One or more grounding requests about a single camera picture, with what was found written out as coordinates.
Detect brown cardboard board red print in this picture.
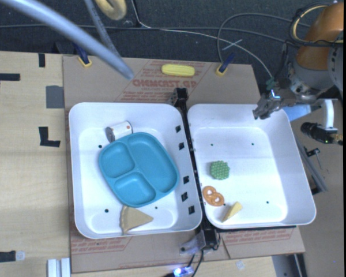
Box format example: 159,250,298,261
62,55,306,274

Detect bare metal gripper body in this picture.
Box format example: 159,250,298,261
269,81,317,110

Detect black cylinder on white bracket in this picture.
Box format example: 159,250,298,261
300,99,344,146

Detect tan pie slice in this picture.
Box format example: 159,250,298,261
119,205,155,234

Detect small white can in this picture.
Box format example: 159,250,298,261
104,121,133,143

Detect yellow cheese wedge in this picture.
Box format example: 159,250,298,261
221,201,243,223

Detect green grapes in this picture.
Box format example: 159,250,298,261
209,160,231,181

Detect orange pretzel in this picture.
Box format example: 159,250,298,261
202,185,225,208

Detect yellow corn cob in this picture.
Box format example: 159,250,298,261
161,63,195,77

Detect blue divided plate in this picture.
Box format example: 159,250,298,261
97,132,179,208

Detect white plastic tray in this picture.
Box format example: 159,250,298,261
68,102,203,239
187,103,317,230

